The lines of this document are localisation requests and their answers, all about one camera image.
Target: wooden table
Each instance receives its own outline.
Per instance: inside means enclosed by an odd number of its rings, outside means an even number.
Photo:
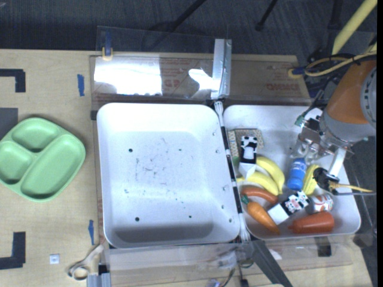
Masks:
[[[0,257],[11,255],[14,232],[26,232],[26,262],[22,268],[0,270],[0,286],[85,286],[67,275],[73,263],[92,248],[89,221],[95,223],[99,241],[93,124],[90,119],[90,66],[92,51],[0,50],[0,68],[23,69],[26,92],[15,93],[14,78],[0,77],[0,107],[18,108],[19,121],[29,117],[49,119],[76,135],[86,147],[86,159],[69,186],[55,199],[36,203],[0,186]],[[84,96],[78,89],[78,75],[84,77]],[[361,251],[347,244],[352,263],[339,267],[286,271],[294,286],[371,286]],[[60,262],[50,264],[50,255]],[[97,270],[98,260],[90,265]],[[247,276],[251,286],[270,281],[264,274]],[[205,286],[206,280],[173,283],[171,286]],[[232,279],[227,286],[239,286]]]

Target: blue tape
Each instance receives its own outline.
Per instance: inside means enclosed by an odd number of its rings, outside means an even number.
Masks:
[[[89,231],[90,241],[92,242],[92,246],[93,246],[95,244],[95,237],[94,237],[95,229],[93,228],[93,220],[89,220],[88,231]]]
[[[80,97],[85,96],[84,94],[84,76],[81,74],[77,75],[77,86],[78,86],[78,92],[80,93]]]

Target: yellow banana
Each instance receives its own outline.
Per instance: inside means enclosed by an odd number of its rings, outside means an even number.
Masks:
[[[271,159],[265,156],[257,156],[257,165],[263,168],[270,174],[278,187],[279,194],[282,193],[283,185],[285,184],[285,174],[279,166]]]
[[[275,183],[275,181],[270,177],[262,172],[255,171],[251,176],[245,180],[244,178],[238,178],[238,182],[249,182],[249,183],[257,183],[261,185],[265,190],[268,192],[272,193],[273,195],[277,196],[278,195],[278,186]]]
[[[314,190],[315,190],[315,187],[317,186],[317,182],[316,180],[314,179],[314,170],[316,168],[319,168],[319,165],[317,164],[312,164],[310,165],[307,170],[306,170],[306,174],[305,174],[305,177],[303,178],[303,187],[302,187],[302,190],[303,192],[309,196],[311,195]]]

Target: green plate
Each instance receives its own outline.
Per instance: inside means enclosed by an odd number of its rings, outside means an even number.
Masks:
[[[21,121],[0,141],[0,183],[32,201],[49,201],[72,181],[85,160],[73,134],[43,118]]]

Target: metal bracket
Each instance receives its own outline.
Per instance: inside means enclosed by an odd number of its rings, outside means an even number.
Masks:
[[[90,274],[86,280],[87,287],[111,287],[110,273],[102,273],[101,275]]]
[[[211,99],[217,100],[218,98],[229,95],[231,67],[231,39],[216,39],[214,44],[212,79],[217,89],[212,90]]]

